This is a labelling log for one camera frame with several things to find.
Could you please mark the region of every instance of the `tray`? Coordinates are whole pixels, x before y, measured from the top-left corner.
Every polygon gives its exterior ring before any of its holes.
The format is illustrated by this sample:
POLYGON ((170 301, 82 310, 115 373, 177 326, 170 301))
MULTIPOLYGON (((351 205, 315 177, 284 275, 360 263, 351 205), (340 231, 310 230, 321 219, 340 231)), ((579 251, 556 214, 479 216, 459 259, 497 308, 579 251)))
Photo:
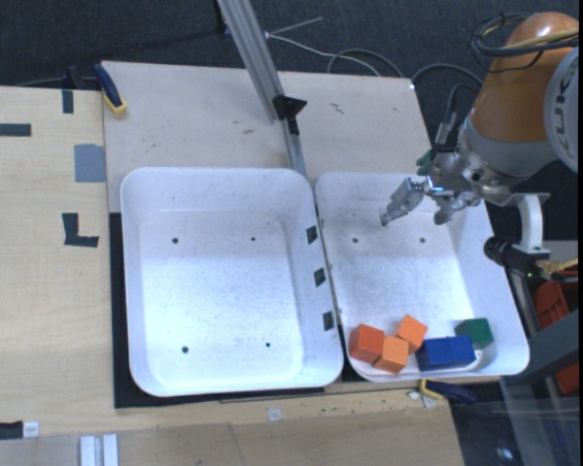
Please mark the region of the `tray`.
POLYGON ((512 375, 529 362, 529 345, 503 268, 488 259, 493 235, 484 205, 435 225, 428 197, 413 212, 382 226, 379 211, 410 174, 328 173, 316 200, 346 347, 360 323, 393 333, 409 314, 429 327, 426 338, 455 335, 455 326, 485 317, 495 341, 457 369, 420 372, 415 356, 397 375, 351 358, 367 380, 512 375))
POLYGON ((120 188, 128 356, 155 396, 320 387, 343 367, 310 184, 140 168, 120 188))

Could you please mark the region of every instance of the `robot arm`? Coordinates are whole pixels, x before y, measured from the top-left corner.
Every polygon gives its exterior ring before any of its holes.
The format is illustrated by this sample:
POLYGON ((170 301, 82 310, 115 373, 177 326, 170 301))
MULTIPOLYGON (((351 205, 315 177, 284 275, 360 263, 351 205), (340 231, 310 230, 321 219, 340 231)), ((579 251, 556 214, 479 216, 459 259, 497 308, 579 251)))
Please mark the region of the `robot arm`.
POLYGON ((482 200, 516 205, 525 224, 521 243, 508 247, 491 239, 486 254, 502 265, 509 257, 525 273, 524 264, 548 258, 541 249, 540 199, 545 197, 513 193, 512 188, 558 158, 578 172, 578 20, 552 12, 501 16, 480 24, 471 46, 495 60, 459 129, 456 147, 446 148, 439 130, 433 148, 418 160, 417 174, 425 178, 406 180, 380 219, 386 226, 424 196, 438 206, 436 224, 482 200), (488 33, 515 22, 503 47, 484 45, 488 33))

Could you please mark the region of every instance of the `cube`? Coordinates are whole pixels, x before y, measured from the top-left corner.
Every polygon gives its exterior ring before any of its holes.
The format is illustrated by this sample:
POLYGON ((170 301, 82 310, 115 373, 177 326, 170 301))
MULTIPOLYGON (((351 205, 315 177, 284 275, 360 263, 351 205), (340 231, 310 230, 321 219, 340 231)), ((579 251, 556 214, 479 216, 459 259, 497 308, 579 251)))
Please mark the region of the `cube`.
POLYGON ((468 335, 474 349, 484 349, 495 339, 490 324, 485 317, 466 319, 456 326, 456 335, 468 335))
POLYGON ((468 335, 424 340, 416 356, 420 371, 462 368, 476 359, 468 335))
POLYGON ((373 367, 397 374, 408 364, 408 351, 408 342, 387 335, 384 337, 382 354, 373 363, 373 367))
POLYGON ((408 353, 416 352, 424 342, 428 327, 410 315, 406 315, 395 327, 394 335, 408 342, 408 353))
POLYGON ((350 357, 372 364, 380 355, 385 332, 367 324, 359 324, 350 334, 348 353, 350 357))

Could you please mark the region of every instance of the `green block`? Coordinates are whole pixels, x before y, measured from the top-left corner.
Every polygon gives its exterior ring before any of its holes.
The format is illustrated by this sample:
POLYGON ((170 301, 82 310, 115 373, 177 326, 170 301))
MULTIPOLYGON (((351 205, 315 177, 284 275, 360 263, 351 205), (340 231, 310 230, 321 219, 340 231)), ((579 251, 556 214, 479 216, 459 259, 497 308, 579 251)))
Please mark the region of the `green block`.
POLYGON ((464 320, 456 326, 456 334, 468 335, 473 342, 473 347, 478 350, 484 349, 495 340, 485 317, 464 320))

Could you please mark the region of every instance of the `orange cube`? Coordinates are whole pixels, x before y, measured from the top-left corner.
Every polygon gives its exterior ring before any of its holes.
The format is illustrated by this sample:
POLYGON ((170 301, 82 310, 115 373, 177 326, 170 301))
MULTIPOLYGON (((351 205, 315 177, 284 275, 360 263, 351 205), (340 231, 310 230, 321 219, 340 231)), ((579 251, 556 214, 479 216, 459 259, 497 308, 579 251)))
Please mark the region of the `orange cube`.
POLYGON ((407 363, 408 342, 397 337, 385 336, 382 355, 373 363, 373 367, 397 374, 407 363))
POLYGON ((427 326, 412 316, 406 315, 395 327, 394 335, 408 342, 408 353, 411 354, 416 352, 422 345, 427 332, 427 326))
POLYGON ((359 324, 350 334, 350 357, 371 364, 380 357, 384 338, 384 331, 367 324, 359 324))

